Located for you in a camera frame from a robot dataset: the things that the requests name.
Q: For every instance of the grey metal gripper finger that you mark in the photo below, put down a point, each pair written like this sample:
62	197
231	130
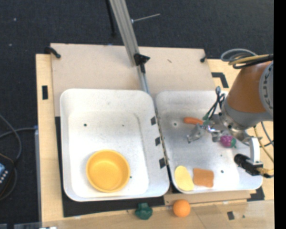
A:
216	137
197	132

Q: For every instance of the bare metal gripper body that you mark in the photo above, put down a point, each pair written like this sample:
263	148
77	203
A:
225	126

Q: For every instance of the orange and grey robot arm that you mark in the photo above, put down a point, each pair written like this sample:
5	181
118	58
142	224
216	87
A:
246	89

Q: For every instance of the purple grapes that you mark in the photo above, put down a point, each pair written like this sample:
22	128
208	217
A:
226	141

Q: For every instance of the orange carrot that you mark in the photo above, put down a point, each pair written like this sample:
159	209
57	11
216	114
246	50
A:
191	120

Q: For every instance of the white plastic tray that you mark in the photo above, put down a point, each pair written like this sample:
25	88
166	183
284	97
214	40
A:
205	156
109	132

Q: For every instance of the brown bread slice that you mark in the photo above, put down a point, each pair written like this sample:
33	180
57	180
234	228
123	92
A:
203	177

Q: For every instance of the pale yellow oval biscuit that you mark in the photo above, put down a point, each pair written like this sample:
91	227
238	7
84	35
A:
183	178

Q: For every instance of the orange ball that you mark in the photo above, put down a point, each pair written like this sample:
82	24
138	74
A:
181	208

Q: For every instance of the green broccoli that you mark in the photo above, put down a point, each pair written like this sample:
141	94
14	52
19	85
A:
143	211

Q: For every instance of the yellow bowl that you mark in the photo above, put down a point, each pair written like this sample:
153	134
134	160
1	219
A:
107	170

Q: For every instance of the pale brown flat board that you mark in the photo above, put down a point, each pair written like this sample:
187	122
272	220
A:
97	68

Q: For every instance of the black cylinder on white bracket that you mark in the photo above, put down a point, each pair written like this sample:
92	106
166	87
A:
249	163

